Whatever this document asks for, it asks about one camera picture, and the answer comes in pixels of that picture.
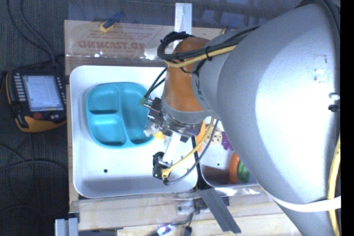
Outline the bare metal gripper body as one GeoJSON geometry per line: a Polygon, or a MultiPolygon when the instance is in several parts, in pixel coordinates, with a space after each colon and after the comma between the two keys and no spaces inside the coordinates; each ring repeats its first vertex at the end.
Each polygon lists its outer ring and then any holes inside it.
{"type": "Polygon", "coordinates": [[[179,140],[184,143],[201,132],[203,111],[179,111],[158,97],[146,100],[145,106],[149,109],[147,114],[149,124],[146,130],[161,132],[167,137],[177,134],[180,136],[179,140]]]}

